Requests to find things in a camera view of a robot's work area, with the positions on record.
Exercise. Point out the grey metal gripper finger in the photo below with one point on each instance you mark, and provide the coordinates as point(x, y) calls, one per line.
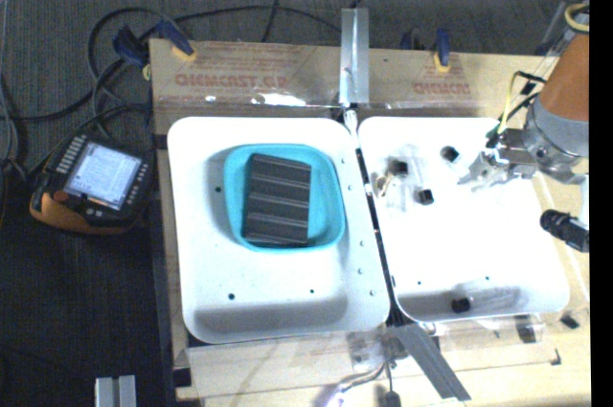
point(498, 179)
point(479, 168)

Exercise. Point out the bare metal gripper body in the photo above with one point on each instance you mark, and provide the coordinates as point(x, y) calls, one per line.
point(517, 151)

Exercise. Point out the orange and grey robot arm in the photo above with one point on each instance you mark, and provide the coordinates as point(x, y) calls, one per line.
point(567, 79)

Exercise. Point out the clear plastic bottle black cap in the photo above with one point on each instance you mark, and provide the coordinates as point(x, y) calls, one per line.
point(424, 196)
point(449, 153)
point(397, 167)

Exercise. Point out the white plastic tray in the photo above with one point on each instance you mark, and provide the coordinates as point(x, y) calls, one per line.
point(268, 290)
point(479, 242)

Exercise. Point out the small beige object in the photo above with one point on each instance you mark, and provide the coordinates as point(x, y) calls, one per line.
point(381, 183)

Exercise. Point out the blue bowl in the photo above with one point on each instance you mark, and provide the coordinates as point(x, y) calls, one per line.
point(325, 185)

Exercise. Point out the dark grey ribbed block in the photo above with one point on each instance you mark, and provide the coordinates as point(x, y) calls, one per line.
point(278, 199)

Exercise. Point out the brown cardboard board red print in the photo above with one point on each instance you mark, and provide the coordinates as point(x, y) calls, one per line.
point(230, 79)

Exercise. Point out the black cylinder on white bracket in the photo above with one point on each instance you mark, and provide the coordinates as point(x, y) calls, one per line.
point(565, 225)

